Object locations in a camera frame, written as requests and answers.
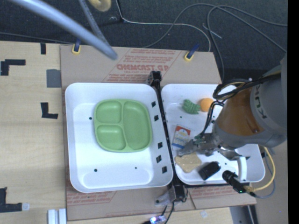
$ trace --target wooden surface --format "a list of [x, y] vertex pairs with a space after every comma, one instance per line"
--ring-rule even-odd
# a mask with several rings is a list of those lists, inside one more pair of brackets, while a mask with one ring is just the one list
[[[0, 213], [0, 223], [46, 224], [47, 210], [65, 203], [61, 88], [47, 88], [46, 70], [60, 70], [59, 44], [0, 42], [0, 61], [25, 59], [0, 76], [0, 188], [7, 203], [29, 203], [30, 210]], [[42, 118], [41, 102], [58, 119]], [[112, 217], [68, 223], [141, 224], [151, 216]], [[229, 208], [174, 212], [170, 224], [232, 224]]]

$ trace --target white tray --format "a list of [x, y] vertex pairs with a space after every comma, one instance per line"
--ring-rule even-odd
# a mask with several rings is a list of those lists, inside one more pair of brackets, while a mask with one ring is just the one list
[[[216, 84], [168, 84], [162, 89], [162, 99], [167, 120], [167, 128], [170, 142], [172, 143], [175, 128], [177, 125], [187, 127], [191, 130], [190, 139], [193, 139], [204, 128], [206, 123], [206, 112], [199, 112], [199, 114], [188, 114], [182, 106], [185, 99], [189, 99], [193, 103], [197, 103], [203, 98], [213, 98], [212, 94], [216, 88]], [[221, 111], [221, 106], [216, 105], [213, 112], [213, 119], [215, 120]], [[212, 131], [212, 125], [206, 130], [207, 133]], [[173, 158], [177, 156], [180, 148], [172, 147]], [[175, 163], [176, 173], [178, 178], [189, 185], [203, 185], [203, 184], [222, 184], [226, 183], [222, 178], [222, 173], [225, 170], [235, 172], [242, 177], [241, 182], [258, 182], [263, 179], [265, 175], [265, 168], [257, 144], [248, 144], [235, 150], [237, 153], [250, 158], [241, 162], [230, 161], [219, 153], [214, 153], [210, 157], [204, 154], [197, 154], [201, 159], [202, 165], [212, 161], [218, 161], [221, 169], [218, 173], [203, 180], [198, 171], [200, 167], [195, 168], [190, 173], [185, 173], [182, 168]]]
[[[140, 152], [116, 153], [98, 145], [90, 117], [93, 117], [96, 104], [105, 99], [132, 99], [148, 108], [153, 133], [148, 148]], [[140, 189], [166, 186], [171, 182], [170, 154], [152, 87], [146, 84], [74, 83], [65, 91], [65, 106], [70, 179], [76, 190], [90, 193]]]

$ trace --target green plate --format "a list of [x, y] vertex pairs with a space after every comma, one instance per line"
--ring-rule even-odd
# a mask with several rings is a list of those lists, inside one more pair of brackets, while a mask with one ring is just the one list
[[137, 152], [152, 142], [147, 107], [130, 99], [108, 99], [94, 109], [94, 130], [98, 144], [113, 152]]

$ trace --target yellow and blue clip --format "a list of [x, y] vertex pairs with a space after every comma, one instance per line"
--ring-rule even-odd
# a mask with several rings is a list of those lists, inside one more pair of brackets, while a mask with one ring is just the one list
[[192, 49], [186, 53], [186, 55], [184, 56], [184, 60], [189, 62], [192, 60], [192, 58], [194, 57], [194, 52], [197, 51], [199, 49], [199, 43], [196, 43]]
[[71, 49], [71, 52], [74, 54], [74, 55], [79, 55], [80, 54], [80, 51], [81, 51], [81, 40], [79, 38], [77, 38], [76, 40], [76, 43], [73, 44], [73, 47]]

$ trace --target cardboard box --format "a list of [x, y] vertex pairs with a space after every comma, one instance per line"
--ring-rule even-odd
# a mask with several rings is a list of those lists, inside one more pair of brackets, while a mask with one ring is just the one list
[[[65, 89], [76, 82], [147, 84], [152, 70], [161, 71], [161, 86], [220, 84], [213, 53], [195, 52], [193, 59], [187, 62], [184, 60], [187, 51], [115, 47], [118, 59], [113, 61], [90, 46], [82, 46], [79, 55], [72, 54], [71, 49], [71, 45], [60, 46], [68, 220], [161, 213], [164, 206], [157, 206], [155, 199], [164, 194], [167, 187], [89, 194], [79, 193], [72, 187], [69, 180]], [[188, 188], [188, 191], [187, 201], [177, 205], [175, 211], [256, 203], [255, 198], [237, 194], [227, 185]]]

